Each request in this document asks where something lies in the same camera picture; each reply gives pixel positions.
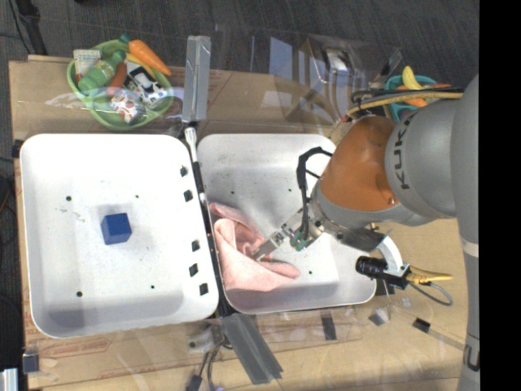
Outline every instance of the tripod leg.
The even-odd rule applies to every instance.
[[[15,0],[20,20],[27,30],[29,41],[33,46],[34,52],[38,55],[47,55],[47,49],[43,42],[42,34],[38,28],[40,12],[33,5],[31,0]]]

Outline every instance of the green bowl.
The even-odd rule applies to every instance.
[[[110,57],[117,49],[122,49],[125,52],[129,51],[128,45],[118,40],[101,43],[92,49],[101,50],[102,58]],[[172,85],[163,73],[154,69],[154,74],[155,79],[157,80],[157,82],[160,83],[160,85],[162,85],[166,90],[172,89]],[[163,103],[160,103],[155,108],[149,108],[148,106],[145,106],[147,113],[143,116],[143,118],[137,123],[129,125],[120,117],[118,113],[116,113],[112,109],[110,105],[112,97],[107,95],[106,91],[101,90],[97,94],[90,95],[84,94],[78,89],[76,83],[76,71],[74,69],[74,60],[71,61],[67,66],[67,81],[74,93],[76,94],[76,96],[85,104],[85,107],[90,111],[92,116],[94,116],[94,118],[99,123],[101,123],[109,130],[114,130],[118,132],[125,132],[137,129],[141,126],[150,123],[151,121],[165,113],[170,108],[170,106],[172,106],[173,102],[173,96],[167,96]]]

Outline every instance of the blue cube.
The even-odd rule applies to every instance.
[[[105,244],[122,244],[132,235],[127,213],[109,214],[101,222]]]

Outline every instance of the green bottle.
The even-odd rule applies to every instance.
[[[117,64],[126,58],[121,49],[114,51],[110,58],[101,59],[92,69],[78,82],[78,88],[86,93],[106,86],[116,73]]]

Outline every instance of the pink cloth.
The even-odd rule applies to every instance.
[[[264,237],[253,221],[237,209],[211,203],[210,211],[221,217],[213,225],[222,280],[226,290],[241,289],[271,291],[286,285],[300,275],[300,271],[286,262],[273,262],[269,256],[254,261],[252,252]]]

